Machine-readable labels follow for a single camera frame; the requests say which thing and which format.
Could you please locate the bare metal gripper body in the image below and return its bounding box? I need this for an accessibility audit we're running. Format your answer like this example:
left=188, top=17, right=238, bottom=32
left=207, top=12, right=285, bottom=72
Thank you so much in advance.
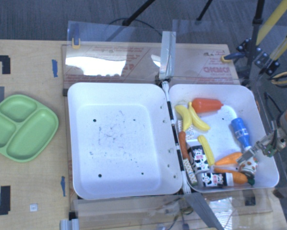
left=254, top=127, right=287, bottom=158

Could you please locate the white can with orange print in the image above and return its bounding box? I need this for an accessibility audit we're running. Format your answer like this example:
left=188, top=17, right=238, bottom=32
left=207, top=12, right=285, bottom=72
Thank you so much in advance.
left=239, top=156, right=259, bottom=177

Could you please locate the blue bottle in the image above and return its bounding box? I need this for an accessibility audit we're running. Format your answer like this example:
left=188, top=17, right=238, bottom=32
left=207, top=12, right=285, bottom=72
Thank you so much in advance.
left=230, top=117, right=252, bottom=152

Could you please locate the orange carrot with green top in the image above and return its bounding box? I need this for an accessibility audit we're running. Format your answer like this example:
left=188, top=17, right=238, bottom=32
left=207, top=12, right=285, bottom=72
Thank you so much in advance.
left=214, top=167, right=255, bottom=186

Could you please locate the white plastic tray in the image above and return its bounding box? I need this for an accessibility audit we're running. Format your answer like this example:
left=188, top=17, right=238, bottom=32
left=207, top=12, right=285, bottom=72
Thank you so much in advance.
left=67, top=82, right=183, bottom=200
left=168, top=84, right=280, bottom=194

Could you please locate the cow print carton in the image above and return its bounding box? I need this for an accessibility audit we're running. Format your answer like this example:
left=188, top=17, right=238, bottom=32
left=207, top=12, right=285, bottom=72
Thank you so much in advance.
left=187, top=144, right=211, bottom=175
left=201, top=172, right=235, bottom=188

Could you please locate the yellow corn cob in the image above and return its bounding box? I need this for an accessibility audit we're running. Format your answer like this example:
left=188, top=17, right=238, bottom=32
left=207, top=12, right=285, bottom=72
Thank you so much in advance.
left=197, top=135, right=216, bottom=167

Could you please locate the tan wafer biscuit packet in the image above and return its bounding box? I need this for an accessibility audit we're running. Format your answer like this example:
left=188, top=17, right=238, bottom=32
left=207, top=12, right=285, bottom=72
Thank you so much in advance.
left=182, top=158, right=198, bottom=186

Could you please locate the yellow banana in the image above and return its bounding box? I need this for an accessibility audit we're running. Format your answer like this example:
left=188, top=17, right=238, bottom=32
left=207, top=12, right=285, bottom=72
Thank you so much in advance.
left=174, top=104, right=193, bottom=132
left=188, top=101, right=211, bottom=132

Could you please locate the white packet with blue print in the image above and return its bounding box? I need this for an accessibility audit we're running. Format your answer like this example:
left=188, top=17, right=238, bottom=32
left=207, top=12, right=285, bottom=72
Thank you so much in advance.
left=178, top=119, right=195, bottom=140

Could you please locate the orange sausage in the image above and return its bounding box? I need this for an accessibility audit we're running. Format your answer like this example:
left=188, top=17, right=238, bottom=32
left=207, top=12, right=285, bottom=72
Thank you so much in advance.
left=178, top=131, right=191, bottom=162

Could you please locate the large orange carrot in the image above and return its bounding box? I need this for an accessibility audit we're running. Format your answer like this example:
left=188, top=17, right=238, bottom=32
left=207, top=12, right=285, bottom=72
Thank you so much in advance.
left=191, top=97, right=224, bottom=114

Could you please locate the thin black and white rod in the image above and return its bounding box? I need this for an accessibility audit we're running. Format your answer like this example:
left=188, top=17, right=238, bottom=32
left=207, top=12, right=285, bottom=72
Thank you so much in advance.
left=161, top=80, right=192, bottom=195

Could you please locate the brown cardboard board red print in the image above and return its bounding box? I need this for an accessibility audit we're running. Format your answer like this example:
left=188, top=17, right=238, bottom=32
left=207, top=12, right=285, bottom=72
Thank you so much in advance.
left=61, top=43, right=241, bottom=86

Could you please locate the green divided plate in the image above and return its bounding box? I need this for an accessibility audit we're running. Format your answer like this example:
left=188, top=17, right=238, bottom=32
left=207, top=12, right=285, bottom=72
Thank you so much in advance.
left=0, top=94, right=60, bottom=163

